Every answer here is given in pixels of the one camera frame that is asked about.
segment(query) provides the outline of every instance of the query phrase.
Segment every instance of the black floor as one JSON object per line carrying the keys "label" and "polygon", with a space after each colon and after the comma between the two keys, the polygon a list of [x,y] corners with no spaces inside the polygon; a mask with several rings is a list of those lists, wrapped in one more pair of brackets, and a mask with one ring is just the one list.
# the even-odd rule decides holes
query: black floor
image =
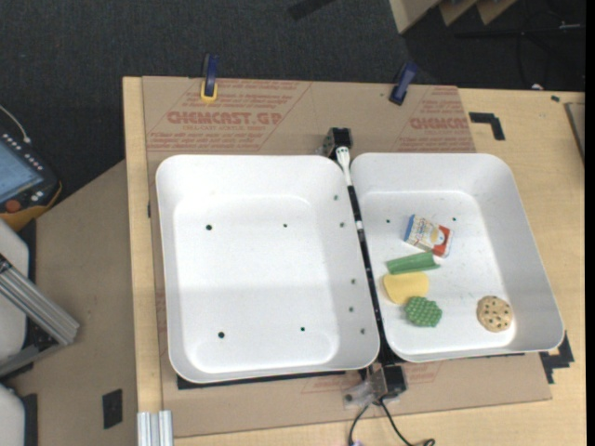
{"label": "black floor", "polygon": [[[527,38],[456,34],[584,23],[587,0],[521,0],[488,26],[473,8],[446,27],[436,8],[404,34],[388,0],[335,0],[296,19],[304,1],[0,0],[0,104],[58,173],[63,200],[124,158],[122,77],[199,75],[206,52],[222,77],[390,83],[413,60],[421,84],[585,90],[584,32],[545,37],[549,59]],[[12,123],[0,113],[0,125]]]}

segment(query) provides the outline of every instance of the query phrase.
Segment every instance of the electronic device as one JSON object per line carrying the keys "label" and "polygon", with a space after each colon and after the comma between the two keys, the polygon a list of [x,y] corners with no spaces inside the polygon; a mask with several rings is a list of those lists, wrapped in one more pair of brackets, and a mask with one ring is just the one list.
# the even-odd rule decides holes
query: electronic device
{"label": "electronic device", "polygon": [[60,190],[58,178],[39,154],[0,127],[0,218],[18,231],[42,215]]}

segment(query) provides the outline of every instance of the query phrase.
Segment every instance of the black cable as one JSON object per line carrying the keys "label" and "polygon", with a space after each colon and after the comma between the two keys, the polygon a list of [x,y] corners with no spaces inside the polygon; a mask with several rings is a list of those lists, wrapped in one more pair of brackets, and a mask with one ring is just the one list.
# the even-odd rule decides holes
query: black cable
{"label": "black cable", "polygon": [[[403,443],[405,443],[406,446],[414,446],[409,441],[407,441],[407,439],[404,438],[404,436],[401,434],[401,431],[399,431],[399,428],[394,424],[392,415],[390,414],[389,409],[387,408],[387,405],[384,404],[384,399],[385,399],[385,397],[380,397],[376,401],[370,401],[360,410],[360,412],[357,414],[357,416],[353,420],[353,423],[351,424],[350,434],[348,437],[348,446],[353,445],[353,430],[355,429],[355,425],[357,425],[357,422],[364,415],[364,413],[367,411],[367,409],[370,407],[370,405],[380,406],[384,410],[384,413],[386,414],[387,418],[389,418],[390,425],[392,426],[392,429],[394,429],[394,432],[397,433],[397,435],[399,436],[401,441]],[[436,444],[435,439],[428,439],[423,443],[423,446],[434,446],[435,444]]]}

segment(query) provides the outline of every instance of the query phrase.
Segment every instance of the white tray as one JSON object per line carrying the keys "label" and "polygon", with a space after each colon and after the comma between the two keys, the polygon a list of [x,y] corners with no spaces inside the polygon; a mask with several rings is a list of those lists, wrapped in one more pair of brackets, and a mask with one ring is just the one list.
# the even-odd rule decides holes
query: white tray
{"label": "white tray", "polygon": [[[384,331],[407,361],[549,350],[562,341],[560,312],[509,167],[487,154],[363,154],[351,165],[376,278]],[[427,271],[427,298],[443,317],[417,327],[382,285],[386,262],[419,253],[403,242],[412,214],[454,231],[450,255]],[[477,320],[478,301],[497,295],[514,311],[507,331]]]}
{"label": "white tray", "polygon": [[339,167],[176,155],[156,176],[169,356],[208,383],[363,368],[379,335]]}

